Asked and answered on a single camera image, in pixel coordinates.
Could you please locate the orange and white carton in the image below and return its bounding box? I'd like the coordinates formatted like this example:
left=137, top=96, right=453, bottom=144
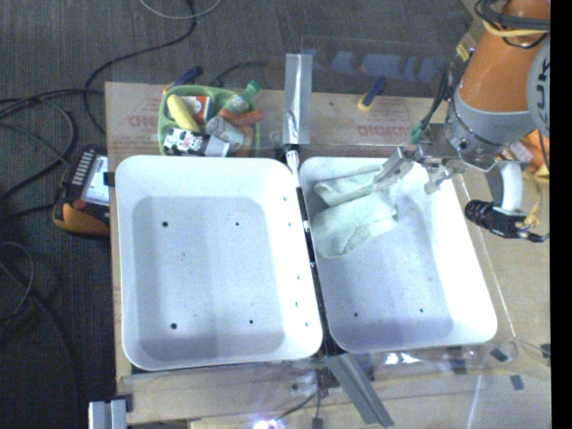
left=184, top=95, right=212, bottom=122

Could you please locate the white plastic tray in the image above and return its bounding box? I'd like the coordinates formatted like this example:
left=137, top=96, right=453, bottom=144
left=297, top=156, right=499, bottom=356
left=114, top=154, right=324, bottom=372

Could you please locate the black and white cow carton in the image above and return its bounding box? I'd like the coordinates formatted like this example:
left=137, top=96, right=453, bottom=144
left=161, top=127, right=231, bottom=158

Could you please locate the grey can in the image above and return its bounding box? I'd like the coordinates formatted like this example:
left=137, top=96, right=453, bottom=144
left=205, top=114, right=246, bottom=149

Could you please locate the orange carrot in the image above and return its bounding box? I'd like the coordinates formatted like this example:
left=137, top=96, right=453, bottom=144
left=217, top=107, right=265, bottom=128

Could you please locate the brown cardboard board red print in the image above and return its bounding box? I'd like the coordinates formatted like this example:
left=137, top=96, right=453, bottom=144
left=104, top=80, right=520, bottom=384

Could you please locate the black cylinder on white bracket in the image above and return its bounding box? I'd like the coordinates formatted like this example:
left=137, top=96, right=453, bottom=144
left=464, top=160, right=547, bottom=244

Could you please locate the green divided plate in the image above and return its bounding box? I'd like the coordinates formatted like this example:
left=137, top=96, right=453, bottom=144
left=156, top=84, right=263, bottom=157

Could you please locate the pale green cloth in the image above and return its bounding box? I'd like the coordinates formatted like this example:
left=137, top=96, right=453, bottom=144
left=310, top=163, right=400, bottom=260

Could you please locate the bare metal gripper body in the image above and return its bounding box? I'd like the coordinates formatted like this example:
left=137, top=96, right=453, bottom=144
left=401, top=122, right=509, bottom=172

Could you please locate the green bottle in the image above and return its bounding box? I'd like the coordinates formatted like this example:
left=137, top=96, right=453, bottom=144
left=221, top=80, right=262, bottom=114

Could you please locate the yellow banana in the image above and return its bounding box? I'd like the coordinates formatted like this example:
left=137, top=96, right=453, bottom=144
left=165, top=93, right=201, bottom=134

